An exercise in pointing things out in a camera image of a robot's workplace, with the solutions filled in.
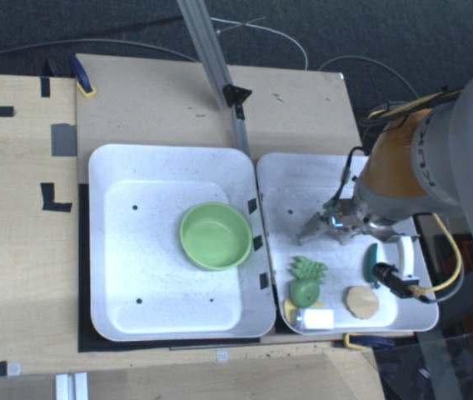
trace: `white tray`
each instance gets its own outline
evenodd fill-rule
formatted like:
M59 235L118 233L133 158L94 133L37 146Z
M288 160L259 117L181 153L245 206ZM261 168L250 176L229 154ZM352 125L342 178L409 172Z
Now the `white tray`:
M358 175L366 157L355 156L351 172ZM314 154L271 153L257 164L257 180L261 195L271 266L274 272L281 314L286 324L301 334L364 333L364 332L419 332L433 328L438 321L438 306L424 304L414 298L399 299L384 286L374 290L379 310L368 319L354 317L346 307L346 290L351 286L367 285L364 279L364 256L372 243L379 243L369 235L359 235L348 245L340 245L333 237L322 236L300 245L296 235L322 205L331 198L340 185L345 156ZM353 183L343 190L342 198L353 193ZM396 231L416 234L414 223L407 220L395 225ZM380 243L381 261L399 267L397 246ZM293 257L303 255L325 263L329 269L321 285L319 301L334 312L334 328L330 330L301 330L291 325L283 312L289 298L288 283L294 278L289 270ZM414 242L414 276L420 285L431 282L419 242Z
M271 329L266 241L244 153L105 145L90 158L89 197L91 314L105 338L254 338ZM256 250L237 268L204 271L182 251L182 216L205 201L231 204L250 223Z

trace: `wooden table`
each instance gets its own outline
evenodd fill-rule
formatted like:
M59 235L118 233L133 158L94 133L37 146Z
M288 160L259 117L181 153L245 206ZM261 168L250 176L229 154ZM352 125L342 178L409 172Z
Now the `wooden table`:
M154 82L161 81L161 73L178 76L176 64L186 63L185 78L196 76L195 90L208 91L200 65L142 63L157 68ZM161 70L164 64L168 70ZM255 158L271 151L346 154L360 143L346 88L334 80L338 74L232 67L232 75L239 85L254 89L246 116ZM244 84L246 78L253 84ZM273 78L277 88L270 90ZM217 361L214 347L79 353L77 157L52 155L51 131L52 125L78 125L81 138L87 130L77 120L76 99L83 98L75 81L50 78L49 97L46 83L39 77L0 76L0 106L15 111L13 117L0 117L0 361L19 363L22 371L22 377L0 378L0 398L28 398L26 386L28 393L47 392L50 375L76 372L90 372L94 398L383 398L371 351L336 348L326 337L272 332L259 345L226 347L227 362ZM326 105L333 87L334 108ZM287 90L295 92L291 97L279 93ZM212 117L217 110L210 102L199 99L191 105L183 99L184 109L206 115L195 119L210 118L212 128L227 132L229 119L219 123ZM280 104L276 111L263 111L272 101ZM176 117L168 114L167 123L178 124ZM312 118L323 123L316 126ZM265 137L269 127L276 135ZM197 135L197 145L210 146L212 138L207 129L205 137ZM218 146L231 146L231 135L221 133L221 138L226 142ZM169 145L178 141L174 136ZM42 183L53 183L55 202L72 203L71 211L42 210Z

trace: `bowl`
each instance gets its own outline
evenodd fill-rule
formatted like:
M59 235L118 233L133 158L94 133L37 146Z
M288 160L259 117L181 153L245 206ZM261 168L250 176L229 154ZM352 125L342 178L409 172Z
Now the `bowl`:
M185 254L205 270L240 265L250 254L253 241L244 216L222 202L203 202L188 209L179 234Z

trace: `table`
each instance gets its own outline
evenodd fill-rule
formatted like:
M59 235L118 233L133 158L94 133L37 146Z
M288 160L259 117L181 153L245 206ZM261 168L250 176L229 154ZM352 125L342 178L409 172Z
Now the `table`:
M83 58L136 64L152 76L151 90L144 92L147 101L156 103L147 111L154 114L152 121L159 130L151 130L150 137L149 129L143 129L144 143L232 146L230 121L217 117L219 110L208 97L200 64ZM245 104L254 161L274 151L347 154L360 143L338 73L231 70L236 84L254 91ZM191 92L168 93L164 101L157 91L160 84L181 90L190 87ZM24 381L32 387L44 381L47 387L48 376L56 373L90 372L91 392L100 393L97 398L117 398L120 388L130 396L121 392L122 398L138 398L147 382L150 389L161 389L164 395L157 395L162 398L180 398L183 393L188 398L208 398L207 392L226 398L220 394L223 381L227 398L244 393L264 398L294 398L297 393L319 397L324 390L329 398L335 393L337 398L349 398L346 393L351 398L383 398L371 353L336 348L326 337L272 332L259 345L225 347L228 362L217 361L214 347L77 352L77 186L83 182L78 159L109 140L109 131L103 128L88 134L90 117L78 118L80 99L84 98L71 78L0 75L0 106L13 107L15 112L13 117L0 117L0 361L19 363L22 375L30 378L19 379L20 387ZM168 102L173 102L172 112L164 112ZM175 111L179 106L182 111ZM186 132L177 128L182 126L183 113L198 123L186 141L179 138L179 132ZM77 156L54 151L57 126L77 126ZM162 132L174 133L165 137ZM44 183L53 184L54 203L72 204L69 212L42 209ZM13 381L0 378L0 394L11 390Z

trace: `green pineapple toy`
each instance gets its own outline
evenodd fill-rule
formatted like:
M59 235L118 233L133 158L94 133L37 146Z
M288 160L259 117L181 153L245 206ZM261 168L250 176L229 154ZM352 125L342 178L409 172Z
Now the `green pineapple toy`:
M298 308L308 308L320 297L321 278L328 269L325 263L304 256L294 257L290 274L296 278L288 284L290 298Z

